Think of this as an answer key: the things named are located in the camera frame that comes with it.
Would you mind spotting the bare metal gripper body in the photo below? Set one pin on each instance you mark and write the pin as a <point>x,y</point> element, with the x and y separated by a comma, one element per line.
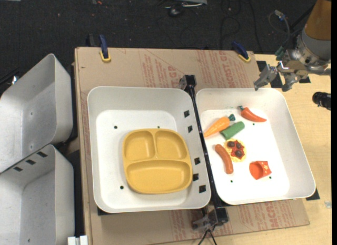
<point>297,67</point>

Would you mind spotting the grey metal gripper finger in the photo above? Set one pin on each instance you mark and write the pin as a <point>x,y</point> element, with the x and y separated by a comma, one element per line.
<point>266,76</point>
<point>289,83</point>

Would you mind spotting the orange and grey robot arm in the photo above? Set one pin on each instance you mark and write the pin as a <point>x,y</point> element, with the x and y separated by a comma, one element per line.
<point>319,20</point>

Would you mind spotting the red chili pepper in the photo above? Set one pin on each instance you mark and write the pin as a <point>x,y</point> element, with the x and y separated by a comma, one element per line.
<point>251,116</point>

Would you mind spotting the green cucumber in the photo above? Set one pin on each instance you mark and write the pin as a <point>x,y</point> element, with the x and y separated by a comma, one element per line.
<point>232,130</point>

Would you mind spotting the orange carrot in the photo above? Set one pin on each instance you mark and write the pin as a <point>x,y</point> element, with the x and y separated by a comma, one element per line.
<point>217,126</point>

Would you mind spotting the yellow pasta with meatballs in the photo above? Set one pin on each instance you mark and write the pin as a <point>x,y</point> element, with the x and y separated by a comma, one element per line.
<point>235,151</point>

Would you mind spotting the thin black rod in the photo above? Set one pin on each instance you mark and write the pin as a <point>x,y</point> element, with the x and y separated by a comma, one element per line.
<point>204,143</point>

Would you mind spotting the red fries carton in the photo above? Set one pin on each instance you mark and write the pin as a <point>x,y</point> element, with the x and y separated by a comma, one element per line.
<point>259,170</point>

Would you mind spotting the orange sausage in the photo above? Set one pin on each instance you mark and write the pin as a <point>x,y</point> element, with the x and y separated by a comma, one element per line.
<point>226,159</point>

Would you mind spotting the white plastic tray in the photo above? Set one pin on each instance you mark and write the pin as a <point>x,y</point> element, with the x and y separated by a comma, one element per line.
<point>263,186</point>
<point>110,143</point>
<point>34,201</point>
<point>31,112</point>

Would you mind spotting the brown cardboard board red print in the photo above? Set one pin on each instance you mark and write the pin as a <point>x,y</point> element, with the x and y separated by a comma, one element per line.
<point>147,67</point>

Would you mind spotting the yellow divided plate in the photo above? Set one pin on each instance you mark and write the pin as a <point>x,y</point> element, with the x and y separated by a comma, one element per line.
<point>158,172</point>

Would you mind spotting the black cylinder on white bracket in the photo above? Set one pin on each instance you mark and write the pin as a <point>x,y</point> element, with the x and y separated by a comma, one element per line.
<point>322,99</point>

